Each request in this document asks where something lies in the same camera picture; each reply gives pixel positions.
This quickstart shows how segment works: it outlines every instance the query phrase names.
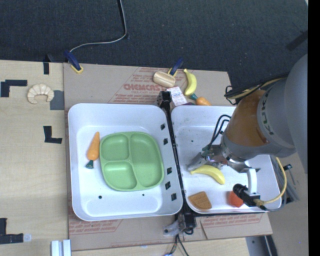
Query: white plastic tray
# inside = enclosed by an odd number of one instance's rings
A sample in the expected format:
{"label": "white plastic tray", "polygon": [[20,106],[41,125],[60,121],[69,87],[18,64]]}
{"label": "white plastic tray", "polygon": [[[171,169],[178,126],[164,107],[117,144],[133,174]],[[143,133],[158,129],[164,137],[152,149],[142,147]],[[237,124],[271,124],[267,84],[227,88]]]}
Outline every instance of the white plastic tray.
{"label": "white plastic tray", "polygon": [[[213,135],[218,118],[223,115],[232,115],[233,106],[178,106],[173,109],[171,119],[177,153],[188,205],[192,210],[200,214],[223,214],[223,213],[252,213],[263,212],[258,207],[248,207],[245,204],[237,208],[228,204],[228,193],[237,183],[248,186],[248,178],[245,173],[238,173],[229,166],[223,166],[221,171],[225,176],[225,184],[217,183],[212,177],[205,174],[190,174],[186,166],[190,163],[202,148],[206,146]],[[220,136],[214,144],[220,143]],[[261,168],[257,173],[257,192],[262,200],[270,200],[279,195],[276,175],[268,155],[259,155],[248,161],[253,168]],[[205,191],[212,208],[199,210],[195,208],[188,197],[198,192]],[[268,209],[277,209],[281,205],[281,199],[267,204]]]}
{"label": "white plastic tray", "polygon": [[[174,215],[183,199],[165,113],[154,105],[74,105],[68,112],[72,207],[85,221]],[[118,132],[144,132],[157,141],[164,179],[140,191],[116,191],[104,181],[99,159],[85,167],[86,153],[95,132],[100,139]]]}

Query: cardboard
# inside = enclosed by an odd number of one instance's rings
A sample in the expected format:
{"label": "cardboard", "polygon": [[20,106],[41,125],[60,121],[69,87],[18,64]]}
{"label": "cardboard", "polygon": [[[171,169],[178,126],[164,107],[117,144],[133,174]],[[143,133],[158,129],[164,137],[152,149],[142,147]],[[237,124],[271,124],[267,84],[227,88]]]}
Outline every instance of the cardboard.
{"label": "cardboard", "polygon": [[[166,88],[153,82],[157,71],[165,68],[81,64],[77,74],[70,64],[63,64],[64,107],[66,124],[66,167],[68,181],[68,228],[72,251],[112,247],[172,243],[163,228],[174,222],[174,216],[132,218],[104,221],[83,221],[75,216],[71,205],[68,110],[78,103],[157,104],[160,91]],[[230,86],[228,74],[222,71],[189,70],[197,79],[196,95],[203,96],[215,106],[229,106],[224,98]],[[175,86],[183,92],[188,85],[186,75],[179,69]],[[196,218],[197,227],[183,240],[200,241],[272,234],[267,213],[215,215]]]}

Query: blue clamp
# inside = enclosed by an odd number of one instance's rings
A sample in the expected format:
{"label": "blue clamp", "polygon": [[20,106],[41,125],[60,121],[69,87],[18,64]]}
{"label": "blue clamp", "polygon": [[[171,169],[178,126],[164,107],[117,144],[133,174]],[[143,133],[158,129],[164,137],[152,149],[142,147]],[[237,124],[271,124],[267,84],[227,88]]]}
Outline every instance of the blue clamp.
{"label": "blue clamp", "polygon": [[182,57],[180,57],[178,59],[178,61],[174,64],[174,66],[172,68],[170,68],[168,74],[170,74],[172,76],[175,76],[177,70],[180,69],[183,64],[184,64],[184,59]]}
{"label": "blue clamp", "polygon": [[84,68],[82,66],[80,66],[79,62],[77,61],[76,57],[69,52],[68,50],[65,50],[63,52],[63,55],[67,58],[67,60],[70,62],[71,64],[71,68],[78,74],[81,74],[82,71],[84,70]]}

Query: green plate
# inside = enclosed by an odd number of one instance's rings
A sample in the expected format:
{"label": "green plate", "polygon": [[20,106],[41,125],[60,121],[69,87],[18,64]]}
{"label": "green plate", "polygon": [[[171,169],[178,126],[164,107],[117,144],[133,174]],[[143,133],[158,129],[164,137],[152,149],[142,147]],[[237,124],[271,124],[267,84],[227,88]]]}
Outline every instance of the green plate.
{"label": "green plate", "polygon": [[118,132],[100,142],[105,182],[118,191],[151,189],[164,179],[164,165],[155,139],[145,132]]}

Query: yellow banana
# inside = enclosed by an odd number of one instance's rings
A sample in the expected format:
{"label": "yellow banana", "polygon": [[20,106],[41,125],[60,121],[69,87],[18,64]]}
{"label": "yellow banana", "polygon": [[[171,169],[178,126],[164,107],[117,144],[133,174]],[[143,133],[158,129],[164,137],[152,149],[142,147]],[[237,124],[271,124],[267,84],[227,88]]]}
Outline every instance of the yellow banana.
{"label": "yellow banana", "polygon": [[190,96],[195,92],[197,88],[197,78],[194,74],[188,72],[186,68],[183,70],[183,72],[186,74],[186,78],[188,80],[188,85],[184,91],[184,95]]}
{"label": "yellow banana", "polygon": [[210,175],[212,178],[214,178],[218,183],[221,185],[226,183],[226,179],[222,171],[220,171],[218,168],[213,167],[211,165],[204,164],[200,166],[199,168],[190,171],[191,174],[206,174]]}

